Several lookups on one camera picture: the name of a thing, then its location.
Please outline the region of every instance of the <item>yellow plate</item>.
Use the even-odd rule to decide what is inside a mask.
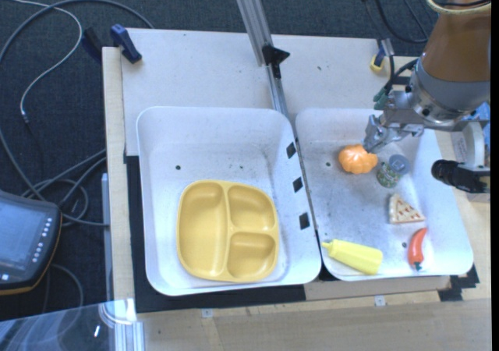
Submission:
[[[275,268],[278,216],[273,200],[242,183],[200,180],[179,201],[177,254],[194,276],[255,282]]]

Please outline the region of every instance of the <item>yellow bottle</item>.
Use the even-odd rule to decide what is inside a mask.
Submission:
[[[348,265],[367,275],[375,275],[383,260],[383,252],[377,248],[333,239],[330,243],[322,242],[329,257]]]

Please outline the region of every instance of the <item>red chili pepper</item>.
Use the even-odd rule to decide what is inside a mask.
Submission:
[[[409,259],[411,266],[413,266],[417,271],[421,269],[421,263],[424,260],[423,240],[426,232],[428,232],[428,228],[418,230],[412,235],[411,243],[409,244],[407,258]]]

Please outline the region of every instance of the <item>white tray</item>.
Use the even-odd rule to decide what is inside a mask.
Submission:
[[[378,154],[378,167],[368,174],[345,172],[339,164],[338,152],[347,144],[361,143],[371,114],[380,112],[313,108],[296,118],[319,240],[348,240],[376,247],[384,254],[378,274],[364,275],[332,260],[321,247],[326,269],[346,281],[466,273],[472,266],[472,248],[452,188],[431,175],[432,164],[441,158],[433,131],[387,145]],[[394,189],[387,189],[379,184],[376,173],[380,163],[393,154],[405,155],[412,167]],[[388,223],[388,199],[394,192],[426,215],[426,221]],[[417,272],[407,262],[404,244],[409,245],[412,234],[423,226],[428,227],[423,242],[424,269]]]
[[[257,108],[152,107],[137,119],[146,273],[160,293],[180,296],[311,282],[320,271],[320,251],[290,122],[280,113]],[[266,192],[279,219],[276,268],[264,280],[218,282],[190,275],[176,250],[179,198],[190,183],[220,179]],[[300,215],[310,217],[302,229]]]

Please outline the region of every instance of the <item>pizza slice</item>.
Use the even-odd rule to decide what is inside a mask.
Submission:
[[[390,223],[421,222],[426,217],[395,193],[390,197]]]

